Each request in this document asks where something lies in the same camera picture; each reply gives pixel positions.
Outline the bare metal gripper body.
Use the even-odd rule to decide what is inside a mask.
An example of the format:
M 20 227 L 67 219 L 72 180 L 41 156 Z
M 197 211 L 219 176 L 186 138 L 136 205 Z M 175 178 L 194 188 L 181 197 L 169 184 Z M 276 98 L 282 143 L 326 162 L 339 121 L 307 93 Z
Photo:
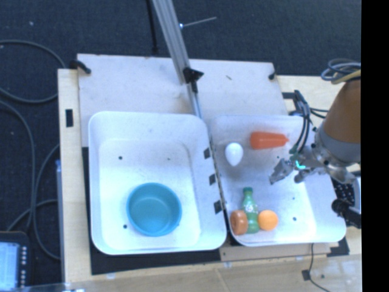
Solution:
M 313 174 L 327 174 L 338 182 L 353 182 L 355 176 L 347 170 L 351 162 L 343 162 L 337 159 L 324 147 L 305 146 L 292 156 L 292 162 L 296 171 L 313 169 Z

